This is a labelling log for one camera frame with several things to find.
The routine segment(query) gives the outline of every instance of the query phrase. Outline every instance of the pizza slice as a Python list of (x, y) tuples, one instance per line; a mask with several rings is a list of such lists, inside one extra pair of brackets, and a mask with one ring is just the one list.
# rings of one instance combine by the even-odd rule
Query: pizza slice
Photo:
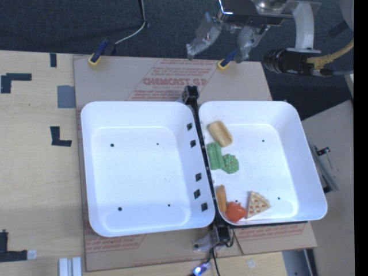
[(265, 199), (264, 196), (260, 195), (258, 192), (251, 191), (249, 195), (247, 219), (268, 210), (270, 207), (269, 201)]

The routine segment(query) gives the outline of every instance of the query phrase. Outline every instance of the white tray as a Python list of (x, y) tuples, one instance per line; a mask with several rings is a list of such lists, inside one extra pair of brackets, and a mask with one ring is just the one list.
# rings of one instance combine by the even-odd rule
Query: white tray
[[(221, 120), (233, 135), (223, 154), (240, 170), (211, 171), (228, 201), (259, 192), (271, 208), (232, 225), (317, 220), (327, 203), (296, 110), (285, 102), (207, 102), (207, 126)], [(209, 225), (212, 193), (190, 108), (179, 102), (92, 102), (82, 110), (87, 202), (92, 228), (123, 236)]]

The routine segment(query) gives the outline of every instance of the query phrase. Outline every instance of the tomato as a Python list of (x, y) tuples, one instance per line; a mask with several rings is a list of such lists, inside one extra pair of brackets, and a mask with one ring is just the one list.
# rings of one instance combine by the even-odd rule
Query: tomato
[(230, 221), (238, 222), (241, 218), (246, 216), (247, 210), (244, 209), (240, 204), (231, 201), (228, 203), (225, 214)]

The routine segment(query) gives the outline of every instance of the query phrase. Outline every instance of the brown paper board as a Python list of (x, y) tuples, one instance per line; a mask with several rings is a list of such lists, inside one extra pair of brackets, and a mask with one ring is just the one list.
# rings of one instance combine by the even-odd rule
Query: brown paper board
[[(271, 101), (261, 64), (231, 63), (221, 71), (215, 60), (103, 57), (92, 67), (88, 58), (74, 57), (86, 270), (205, 260), (207, 253), (194, 252), (192, 241), (204, 237), (207, 228), (113, 238), (99, 236), (92, 230), (88, 221), (80, 113), (93, 101), (177, 101), (187, 85), (198, 87), (199, 104)], [(236, 230), (235, 235), (237, 240), (231, 248), (217, 251), (219, 257), (316, 246), (310, 223), (244, 228)]]

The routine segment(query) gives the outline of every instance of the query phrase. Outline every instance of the blue and yellow clamp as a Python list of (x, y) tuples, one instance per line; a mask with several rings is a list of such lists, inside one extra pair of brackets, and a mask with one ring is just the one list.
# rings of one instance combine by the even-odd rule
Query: blue and yellow clamp
[(88, 63), (91, 66), (96, 66), (101, 60), (102, 55), (114, 55), (115, 54), (115, 43), (111, 43), (109, 40), (104, 39), (96, 51), (88, 59)]
[(234, 50), (228, 56), (226, 56), (224, 59), (220, 60), (217, 63), (217, 68), (221, 71), (226, 69), (229, 66), (230, 61), (234, 60), (236, 53), (237, 53), (237, 50)]

